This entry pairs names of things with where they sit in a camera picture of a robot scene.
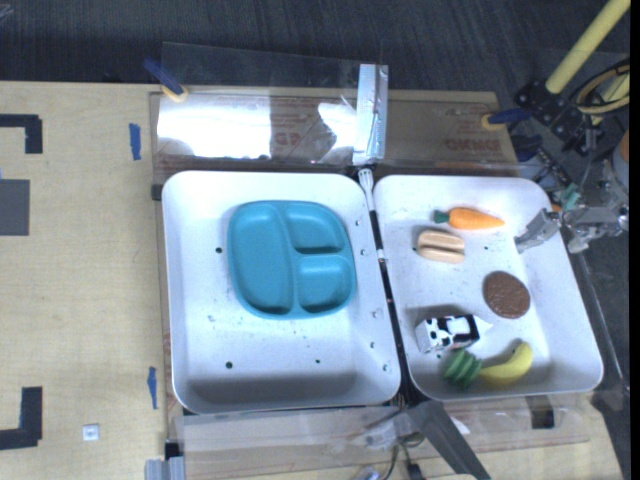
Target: blue divided plate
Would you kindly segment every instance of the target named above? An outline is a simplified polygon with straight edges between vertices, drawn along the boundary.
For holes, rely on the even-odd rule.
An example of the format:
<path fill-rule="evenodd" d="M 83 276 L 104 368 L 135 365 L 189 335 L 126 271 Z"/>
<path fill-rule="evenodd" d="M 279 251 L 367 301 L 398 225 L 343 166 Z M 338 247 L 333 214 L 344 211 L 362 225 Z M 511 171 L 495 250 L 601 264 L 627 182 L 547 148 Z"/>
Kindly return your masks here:
<path fill-rule="evenodd" d="M 351 301 L 356 271 L 347 232 L 317 203 L 240 206 L 227 232 L 231 282 L 240 303 L 265 318 L 334 313 Z"/>

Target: brown round patty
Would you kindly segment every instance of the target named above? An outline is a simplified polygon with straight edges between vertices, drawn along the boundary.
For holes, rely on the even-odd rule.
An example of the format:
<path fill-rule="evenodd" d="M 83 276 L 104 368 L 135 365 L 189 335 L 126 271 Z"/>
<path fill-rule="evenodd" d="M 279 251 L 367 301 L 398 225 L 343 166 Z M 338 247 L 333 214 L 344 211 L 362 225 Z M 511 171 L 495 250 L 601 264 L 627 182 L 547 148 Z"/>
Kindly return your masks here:
<path fill-rule="evenodd" d="M 498 315 L 504 318 L 519 318 L 531 304 L 527 287 L 508 272 L 492 272 L 484 279 L 484 300 Z"/>

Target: banana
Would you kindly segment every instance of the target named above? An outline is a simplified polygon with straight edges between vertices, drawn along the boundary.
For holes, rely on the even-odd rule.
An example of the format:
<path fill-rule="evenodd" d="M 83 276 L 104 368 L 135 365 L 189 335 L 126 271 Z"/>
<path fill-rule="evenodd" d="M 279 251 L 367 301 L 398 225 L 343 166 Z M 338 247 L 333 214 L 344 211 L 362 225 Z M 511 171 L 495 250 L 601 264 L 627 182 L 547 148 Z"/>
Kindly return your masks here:
<path fill-rule="evenodd" d="M 478 377 L 491 386 L 506 386 L 526 374 L 532 363 L 533 350 L 528 343 L 522 342 L 506 362 L 482 368 Z"/>

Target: wooden surface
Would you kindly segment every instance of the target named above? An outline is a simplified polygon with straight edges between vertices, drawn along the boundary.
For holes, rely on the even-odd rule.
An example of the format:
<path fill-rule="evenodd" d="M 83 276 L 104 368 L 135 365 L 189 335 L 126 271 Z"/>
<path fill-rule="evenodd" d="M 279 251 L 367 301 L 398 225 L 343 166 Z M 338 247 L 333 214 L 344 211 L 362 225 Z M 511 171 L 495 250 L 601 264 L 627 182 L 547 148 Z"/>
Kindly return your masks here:
<path fill-rule="evenodd" d="M 163 454 L 168 427 L 150 197 L 149 95 L 157 90 L 0 83 L 0 113 L 38 114 L 44 126 L 42 155 L 24 154 L 22 129 L 0 128 L 2 177 L 31 180 L 30 235 L 0 237 L 0 429 L 18 425 L 22 387 L 44 393 L 43 438 L 34 448 L 0 451 L 2 479 L 142 479 L 145 461 Z M 141 127 L 139 161 L 130 123 Z M 149 367 L 157 370 L 157 410 Z M 600 414 L 583 405 L 586 442 L 487 452 L 481 461 L 495 478 L 620 478 Z M 82 427 L 93 423 L 100 439 L 85 442 Z M 451 474 L 442 459 L 421 464 L 429 478 Z M 338 480 L 354 471 L 263 478 Z M 406 472 L 400 467 L 392 478 Z"/>

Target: carrot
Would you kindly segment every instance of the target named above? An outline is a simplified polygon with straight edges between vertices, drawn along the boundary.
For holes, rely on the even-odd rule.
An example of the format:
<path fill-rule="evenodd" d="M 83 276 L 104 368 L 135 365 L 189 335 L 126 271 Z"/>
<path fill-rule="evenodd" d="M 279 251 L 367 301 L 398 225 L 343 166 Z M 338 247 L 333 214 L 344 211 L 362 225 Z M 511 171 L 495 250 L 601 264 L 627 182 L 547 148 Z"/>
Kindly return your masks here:
<path fill-rule="evenodd" d="M 458 229 L 487 229 L 504 225 L 504 221 L 498 217 L 469 208 L 454 208 L 448 213 L 436 210 L 433 220 L 436 224 L 448 222 L 451 227 Z"/>

